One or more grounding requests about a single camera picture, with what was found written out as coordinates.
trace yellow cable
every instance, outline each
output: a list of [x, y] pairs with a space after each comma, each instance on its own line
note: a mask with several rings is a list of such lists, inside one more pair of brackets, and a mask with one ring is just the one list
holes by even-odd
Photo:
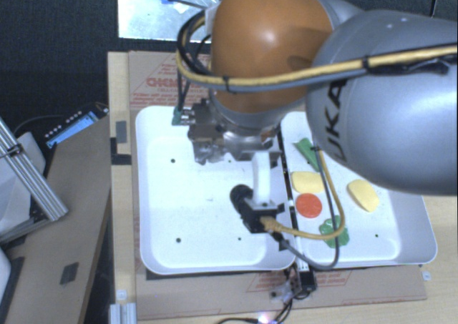
[[300, 231], [300, 230], [292, 229], [290, 227], [286, 227], [282, 225], [281, 223], [279, 223], [273, 217], [264, 216], [260, 218], [260, 222], [264, 225], [265, 231], [284, 232], [287, 234], [292, 234], [294, 236], [304, 237], [306, 239], [313, 239], [313, 240], [334, 239], [335, 237], [338, 237], [344, 231], [344, 228], [345, 228], [345, 213], [343, 211], [344, 209], [342, 208], [341, 201], [338, 198], [336, 188], [334, 187], [334, 183], [329, 174], [329, 170], [326, 165], [326, 161], [324, 160], [323, 152], [319, 151], [318, 153], [319, 153], [319, 157], [321, 160], [321, 165], [323, 166], [324, 174], [326, 176], [326, 179], [328, 180], [329, 188], [331, 189], [331, 193], [333, 195], [334, 201], [336, 202], [338, 213], [340, 214], [340, 217], [341, 217], [341, 224], [338, 226], [338, 229], [332, 232], [331, 234], [326, 234], [326, 235], [312, 234], [309, 232]]
[[[199, 29], [205, 23], [205, 17], [201, 17], [195, 22], [192, 28], [192, 33]], [[187, 35], [183, 35], [182, 45], [184, 46], [187, 41]], [[412, 62], [419, 62], [437, 57], [448, 56], [450, 54], [457, 54], [458, 46], [443, 46], [437, 48], [427, 49], [415, 49], [411, 51], [404, 51], [394, 54], [380, 54], [367, 58], [367, 66], [369, 68], [393, 65], [393, 64], [408, 64]], [[201, 75], [196, 74], [187, 69], [181, 57], [179, 51], [176, 52], [176, 62], [178, 70], [184, 78], [201, 84], [214, 84], [223, 85], [226, 83], [222, 77], [213, 75]], [[279, 74], [275, 76], [267, 77], [255, 77], [255, 78], [243, 78], [243, 77], [231, 77], [230, 84], [237, 87], [249, 87], [249, 86], [268, 86], [277, 85], [286, 82], [294, 82], [302, 79], [311, 77], [317, 77], [321, 75], [337, 74], [339, 72], [355, 71], [363, 69], [363, 59], [354, 59], [350, 61], [338, 62], [335, 64], [327, 64], [319, 67], [311, 67], [308, 69], [302, 69], [299, 71], [289, 72], [287, 74]]]

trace orange spherical cover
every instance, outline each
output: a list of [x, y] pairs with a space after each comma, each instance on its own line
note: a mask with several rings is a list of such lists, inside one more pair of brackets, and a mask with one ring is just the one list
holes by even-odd
[[[310, 67], [331, 31], [318, 0], [222, 0], [213, 24], [212, 72], [264, 77]], [[305, 87], [215, 96], [231, 110], [256, 113], [304, 97]]]

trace small black connector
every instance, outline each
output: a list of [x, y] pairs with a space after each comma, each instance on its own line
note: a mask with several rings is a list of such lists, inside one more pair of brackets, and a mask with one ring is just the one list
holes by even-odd
[[253, 190], [246, 185], [237, 185], [230, 191], [230, 201], [234, 208], [240, 213], [243, 224], [251, 233], [265, 232], [264, 225], [260, 222], [262, 216], [275, 218], [278, 214], [278, 207], [271, 203], [257, 205], [250, 203], [253, 198]]
[[316, 290], [316, 279], [312, 270], [299, 272], [299, 280], [301, 281], [302, 292], [298, 296], [308, 295]]

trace white plastic bracket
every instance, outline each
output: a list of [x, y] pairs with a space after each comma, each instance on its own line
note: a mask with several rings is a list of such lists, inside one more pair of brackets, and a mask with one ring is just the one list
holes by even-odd
[[137, 324], [137, 305], [135, 303], [111, 304], [109, 324]]
[[271, 157], [268, 151], [255, 152], [253, 165], [253, 202], [256, 205], [271, 200]]

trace red circular token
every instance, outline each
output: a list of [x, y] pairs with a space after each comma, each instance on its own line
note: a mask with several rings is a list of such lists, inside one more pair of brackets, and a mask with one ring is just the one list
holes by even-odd
[[303, 193], [296, 198], [297, 211], [307, 218], [318, 217], [323, 209], [320, 199], [311, 193]]

